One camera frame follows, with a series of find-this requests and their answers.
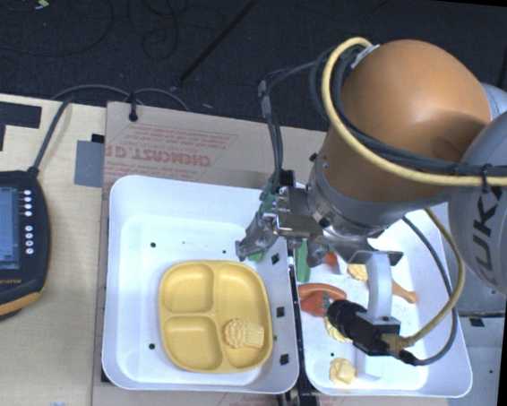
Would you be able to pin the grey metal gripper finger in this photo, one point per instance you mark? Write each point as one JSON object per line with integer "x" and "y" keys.
{"x": 256, "y": 238}
{"x": 318, "y": 253}

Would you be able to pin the red toy pepper green stem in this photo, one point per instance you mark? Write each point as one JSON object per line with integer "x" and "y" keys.
{"x": 312, "y": 304}

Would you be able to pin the yellow banana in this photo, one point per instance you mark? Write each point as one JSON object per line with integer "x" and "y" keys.
{"x": 334, "y": 333}

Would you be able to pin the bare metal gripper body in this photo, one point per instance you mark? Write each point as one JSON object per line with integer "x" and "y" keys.
{"x": 294, "y": 217}

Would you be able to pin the white plastic tray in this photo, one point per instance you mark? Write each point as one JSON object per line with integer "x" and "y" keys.
{"x": 138, "y": 275}
{"x": 422, "y": 350}

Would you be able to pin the yellow toy biscuit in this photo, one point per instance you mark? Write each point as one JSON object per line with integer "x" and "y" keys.
{"x": 357, "y": 271}

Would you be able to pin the brown cardboard board red print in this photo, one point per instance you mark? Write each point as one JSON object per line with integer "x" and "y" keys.
{"x": 186, "y": 154}

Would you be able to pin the black cylinder on white bracket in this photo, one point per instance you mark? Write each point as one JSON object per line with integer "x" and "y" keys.
{"x": 360, "y": 326}

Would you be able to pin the yellow divided plate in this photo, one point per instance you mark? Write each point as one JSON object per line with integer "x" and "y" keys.
{"x": 198, "y": 300}

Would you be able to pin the green toy cucumber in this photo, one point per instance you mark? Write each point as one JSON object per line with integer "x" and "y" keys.
{"x": 304, "y": 268}

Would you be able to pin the green toy vegetable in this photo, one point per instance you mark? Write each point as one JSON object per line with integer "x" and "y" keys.
{"x": 258, "y": 256}

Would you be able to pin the small orange toy food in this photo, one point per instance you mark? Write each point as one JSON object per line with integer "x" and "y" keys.
{"x": 331, "y": 260}

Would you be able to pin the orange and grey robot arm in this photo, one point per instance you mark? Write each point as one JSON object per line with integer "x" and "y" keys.
{"x": 406, "y": 123}

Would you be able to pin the yellow toy corn cob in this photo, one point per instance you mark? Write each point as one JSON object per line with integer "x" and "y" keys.
{"x": 244, "y": 334}

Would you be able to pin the yellow toy corn piece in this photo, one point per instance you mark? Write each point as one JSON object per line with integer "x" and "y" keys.
{"x": 343, "y": 370}

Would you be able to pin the thin black and white rod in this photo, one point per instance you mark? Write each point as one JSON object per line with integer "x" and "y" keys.
{"x": 299, "y": 333}

